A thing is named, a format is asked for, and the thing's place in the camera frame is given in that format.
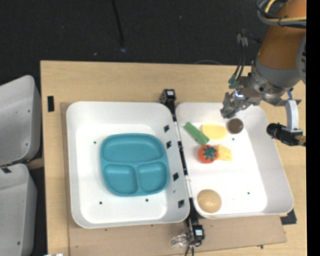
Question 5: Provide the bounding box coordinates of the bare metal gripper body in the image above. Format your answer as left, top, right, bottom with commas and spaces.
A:
230, 73, 288, 107

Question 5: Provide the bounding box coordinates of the brown round biscuit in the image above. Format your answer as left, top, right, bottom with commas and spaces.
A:
227, 117, 244, 134

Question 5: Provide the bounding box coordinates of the yellow toy potato chip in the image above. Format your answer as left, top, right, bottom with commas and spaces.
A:
200, 123, 228, 141

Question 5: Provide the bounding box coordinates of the green toy vegetable stick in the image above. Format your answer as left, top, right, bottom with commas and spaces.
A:
183, 121, 210, 146

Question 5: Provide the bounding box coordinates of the yellow toy cheese wedge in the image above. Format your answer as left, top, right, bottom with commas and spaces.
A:
215, 143, 234, 162

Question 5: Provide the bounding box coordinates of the orange toy tomato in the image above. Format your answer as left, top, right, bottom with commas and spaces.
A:
197, 144, 219, 164

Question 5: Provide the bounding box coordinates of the thin black and white rod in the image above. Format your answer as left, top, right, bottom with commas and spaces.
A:
168, 102, 198, 225

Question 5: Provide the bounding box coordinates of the white plastic tray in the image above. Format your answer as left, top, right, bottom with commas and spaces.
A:
175, 101, 295, 220
66, 101, 191, 229

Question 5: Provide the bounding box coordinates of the beige round toy bread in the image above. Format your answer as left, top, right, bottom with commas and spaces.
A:
197, 188, 222, 214

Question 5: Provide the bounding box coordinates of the blue divided plate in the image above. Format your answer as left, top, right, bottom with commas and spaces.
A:
99, 133, 170, 197

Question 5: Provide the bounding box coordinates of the black cylinder on white bracket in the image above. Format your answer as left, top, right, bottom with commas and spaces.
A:
266, 99, 306, 147

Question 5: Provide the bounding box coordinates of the black block with thin wires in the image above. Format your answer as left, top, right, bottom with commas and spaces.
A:
159, 89, 177, 104
191, 224, 206, 242

